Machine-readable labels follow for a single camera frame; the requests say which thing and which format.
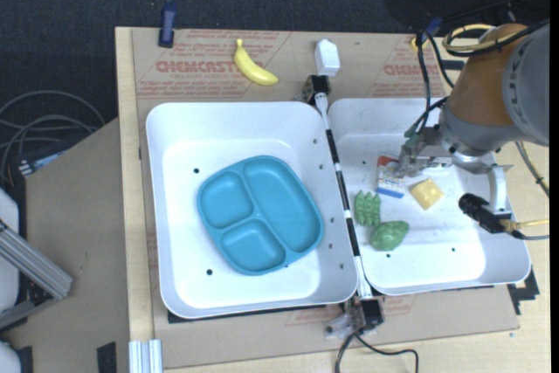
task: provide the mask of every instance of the white tray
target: white tray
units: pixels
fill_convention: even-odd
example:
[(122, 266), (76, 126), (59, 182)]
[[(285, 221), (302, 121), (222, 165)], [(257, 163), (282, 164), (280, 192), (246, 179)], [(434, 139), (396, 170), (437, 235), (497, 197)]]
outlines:
[[(344, 99), (329, 109), (352, 206), (359, 190), (374, 191), (377, 157), (397, 158), (404, 131), (423, 111), (420, 99)], [(437, 121), (438, 110), (430, 114), (430, 125)], [(489, 198), (488, 177), (456, 167), (428, 169), (406, 178), (407, 186), (426, 177), (445, 193), (427, 211), (409, 191), (400, 199), (381, 195), (382, 221), (403, 220), (410, 225), (393, 252), (375, 250), (368, 242), (369, 229), (355, 226), (370, 285), (383, 294), (398, 295), (523, 280), (530, 270), (524, 242), (505, 233), (488, 233), (459, 209), (464, 193)]]
[[(345, 301), (357, 274), (322, 120), (294, 101), (166, 103), (146, 123), (162, 299), (196, 319)], [(197, 191), (219, 170), (256, 155), (287, 163), (316, 202), (324, 235), (289, 267), (257, 277), (235, 271), (197, 212)]]

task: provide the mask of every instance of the wooden table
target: wooden table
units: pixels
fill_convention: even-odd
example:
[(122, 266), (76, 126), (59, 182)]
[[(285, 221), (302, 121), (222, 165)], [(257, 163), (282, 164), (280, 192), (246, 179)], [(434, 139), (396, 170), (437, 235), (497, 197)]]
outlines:
[[(135, 59), (132, 29), (116, 29), (119, 119), (121, 131), (121, 166), (126, 235), (126, 265), (128, 272), (128, 318), (131, 341), (148, 341), (155, 337), (152, 300), (149, 284), (146, 217), (142, 191), (141, 161), (138, 157), (140, 134), (136, 102)], [(532, 158), (549, 179), (549, 150), (529, 145)], [(544, 218), (549, 215), (549, 203), (534, 184), (513, 145), (499, 154), (499, 161), (513, 163), (507, 174), (508, 191), (520, 220)], [(520, 329), (514, 332), (469, 335), (449, 339), (406, 344), (420, 357), (420, 371), (469, 372), (506, 371), (526, 373), (550, 371), (550, 291), (549, 241), (528, 243), (540, 295), (534, 301), (523, 301), (519, 317)], [(399, 349), (401, 345), (384, 347)], [(297, 356), (220, 363), (190, 368), (178, 372), (219, 371), (332, 371), (336, 352), (323, 351)], [(351, 349), (344, 356), (342, 369), (348, 371), (412, 371), (411, 356), (380, 357), (365, 348)]]

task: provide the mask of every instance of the blue plate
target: blue plate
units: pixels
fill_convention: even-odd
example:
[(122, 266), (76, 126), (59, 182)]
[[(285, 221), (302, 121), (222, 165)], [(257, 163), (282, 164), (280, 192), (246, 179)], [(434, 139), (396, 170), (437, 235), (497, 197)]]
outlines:
[(277, 157), (259, 155), (218, 171), (202, 184), (197, 207), (229, 264), (260, 275), (304, 257), (324, 224), (307, 189)]

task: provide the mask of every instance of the yellow block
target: yellow block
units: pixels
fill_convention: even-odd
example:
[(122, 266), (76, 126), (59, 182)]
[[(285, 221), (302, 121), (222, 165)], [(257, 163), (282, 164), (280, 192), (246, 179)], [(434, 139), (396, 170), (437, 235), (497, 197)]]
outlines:
[(417, 199), (421, 206), (427, 210), (445, 195), (431, 179), (420, 182), (410, 190), (411, 194)]

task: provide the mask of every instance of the banana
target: banana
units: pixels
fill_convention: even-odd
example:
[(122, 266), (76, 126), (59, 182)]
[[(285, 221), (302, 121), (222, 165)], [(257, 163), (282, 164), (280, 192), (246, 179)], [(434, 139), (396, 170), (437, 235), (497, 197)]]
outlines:
[(251, 56), (243, 47), (243, 39), (237, 39), (237, 50), (235, 51), (235, 66), (248, 78), (261, 86), (271, 86), (279, 80), (273, 73), (268, 72), (252, 60)]

